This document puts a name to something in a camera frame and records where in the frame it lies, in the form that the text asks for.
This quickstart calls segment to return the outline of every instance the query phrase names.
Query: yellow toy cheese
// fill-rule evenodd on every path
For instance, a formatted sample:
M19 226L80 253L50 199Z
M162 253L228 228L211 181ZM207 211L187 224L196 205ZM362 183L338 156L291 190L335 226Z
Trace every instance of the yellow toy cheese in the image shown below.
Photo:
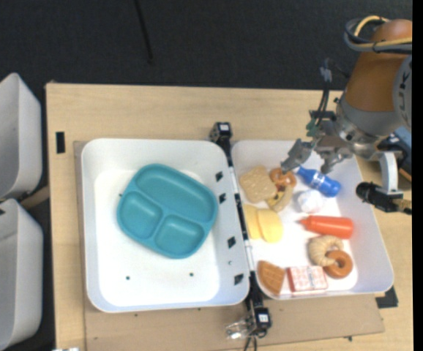
M258 209L257 220L264 241L276 243L283 237L283 224L274 210Z
M244 212L244 218L246 219L247 232L249 233L249 238L262 238L261 227L259 226L257 220L257 208L250 204L244 204L242 206L242 210Z

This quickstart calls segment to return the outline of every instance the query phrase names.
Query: toy cookie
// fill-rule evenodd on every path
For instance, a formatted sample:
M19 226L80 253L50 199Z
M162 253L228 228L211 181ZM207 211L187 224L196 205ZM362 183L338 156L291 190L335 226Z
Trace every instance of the toy cookie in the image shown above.
M285 269L268 261L261 260L257 265L257 275L261 284L272 294L279 295L285 280Z
M272 182L263 165L259 165L241 175L239 178L246 198L251 203L258 203L277 194L277 187Z

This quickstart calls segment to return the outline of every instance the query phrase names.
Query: toy food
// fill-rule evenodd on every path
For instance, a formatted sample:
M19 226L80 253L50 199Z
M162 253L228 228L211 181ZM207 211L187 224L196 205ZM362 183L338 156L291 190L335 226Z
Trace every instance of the toy food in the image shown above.
M299 222L314 233L335 235L342 239L348 239L353 234L353 221L348 217L311 215Z
M243 204L242 210L244 212L244 218L246 219L247 232L249 233L249 238L262 238L261 227L258 224L257 219L257 208L250 204Z
M353 270L353 260L345 251L330 251L326 257L335 260L334 264L323 267L325 272L332 278L345 278Z
M265 260L257 264L257 275L262 284L272 294L279 295L285 280L285 269Z
M282 191L277 192L274 197L267 199L266 202L275 212L281 212L290 203L292 197L293 187L286 186Z
M325 290L329 284L320 266L297 266L286 270L291 291Z
M262 238L266 242L275 243L282 238L283 224L275 211L250 204L244 204L242 210L251 239Z
M314 169L305 169L300 166L296 174L298 174L308 186L320 191L327 197L336 196L342 187L339 181L335 181Z
M291 171L283 174L281 167L276 167L275 169L270 170L270 179L277 185L281 187L291 186L295 187L296 177Z
M272 209L258 209L257 220L265 242L276 243L283 236L283 224Z
M163 164L136 172L116 209L122 232L173 259L195 254L217 215L218 202L208 187Z
M263 165L259 165L241 175L239 184L242 186L246 198L251 203L258 203L277 194L277 187L272 182Z
M319 266L335 264L334 258L326 256L326 253L332 249L343 249L343 242L340 238L333 235L312 238L309 242L309 257L314 264Z
M318 190L309 189L298 194L297 202L303 212L314 214L323 208L326 199Z

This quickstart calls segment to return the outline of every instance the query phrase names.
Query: toy bread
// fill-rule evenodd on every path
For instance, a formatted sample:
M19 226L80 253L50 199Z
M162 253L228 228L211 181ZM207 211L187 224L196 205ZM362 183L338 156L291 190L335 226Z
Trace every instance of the toy bread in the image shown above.
M263 165L256 166L241 175L239 184L244 190L246 198L251 203L259 203L277 194L277 187L270 179L267 169Z
M309 257L319 266L328 266L336 263L336 260L327 257L327 252L338 249L343 250L343 241L334 235L322 235L312 238L309 242Z

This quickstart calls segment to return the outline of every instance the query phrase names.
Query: dark floor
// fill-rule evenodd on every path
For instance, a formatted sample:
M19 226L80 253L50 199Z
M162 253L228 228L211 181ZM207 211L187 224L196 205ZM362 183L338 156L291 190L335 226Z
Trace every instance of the dark floor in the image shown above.
M348 71L357 59L342 40L348 20L413 19L413 0L135 2L0 0L0 80L19 73L43 110L50 80L319 89L325 58ZM31 212L47 236L45 313L40 332L13 351L53 346L49 205Z

